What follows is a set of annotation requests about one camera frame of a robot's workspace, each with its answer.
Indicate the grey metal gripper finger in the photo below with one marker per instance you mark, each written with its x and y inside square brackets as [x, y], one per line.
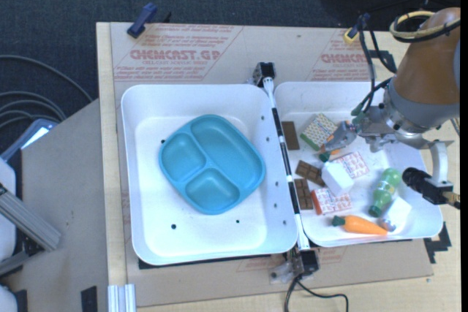
[346, 128]
[338, 143]

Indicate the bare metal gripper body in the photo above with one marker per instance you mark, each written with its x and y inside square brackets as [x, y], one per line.
[380, 128]

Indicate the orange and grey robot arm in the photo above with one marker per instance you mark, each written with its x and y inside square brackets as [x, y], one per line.
[424, 76]

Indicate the green patterned carton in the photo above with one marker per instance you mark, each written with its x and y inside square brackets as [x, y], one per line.
[317, 131]

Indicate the white carton with red pattern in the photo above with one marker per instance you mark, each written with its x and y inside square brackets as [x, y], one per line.
[338, 177]

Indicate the white plastic tray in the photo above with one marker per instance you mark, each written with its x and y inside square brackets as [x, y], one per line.
[321, 98]
[153, 230]

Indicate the brown chocolate bar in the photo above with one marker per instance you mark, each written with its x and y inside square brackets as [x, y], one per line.
[303, 193]
[309, 171]

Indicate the plain brown biscuit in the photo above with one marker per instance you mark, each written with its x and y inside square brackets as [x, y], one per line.
[290, 135]

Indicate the thin black and white rod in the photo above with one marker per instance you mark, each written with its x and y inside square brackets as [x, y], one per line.
[281, 137]

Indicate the orange and white patterned packet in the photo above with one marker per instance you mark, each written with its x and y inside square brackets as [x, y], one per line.
[331, 201]

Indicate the green plastic bottle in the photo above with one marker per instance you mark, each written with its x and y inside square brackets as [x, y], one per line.
[384, 190]

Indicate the white cube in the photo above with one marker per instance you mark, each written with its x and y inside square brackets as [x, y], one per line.
[399, 210]

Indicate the large orange carrot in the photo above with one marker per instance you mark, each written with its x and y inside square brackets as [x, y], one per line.
[362, 225]

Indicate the small silver can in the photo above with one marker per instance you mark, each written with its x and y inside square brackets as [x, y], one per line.
[387, 224]

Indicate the blue divided plate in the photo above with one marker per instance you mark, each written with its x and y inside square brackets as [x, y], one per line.
[212, 164]

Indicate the brown cardboard board red print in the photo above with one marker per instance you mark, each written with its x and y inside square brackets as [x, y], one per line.
[183, 55]

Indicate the black cylinder on white bracket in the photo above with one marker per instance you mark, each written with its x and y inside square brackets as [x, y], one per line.
[426, 184]

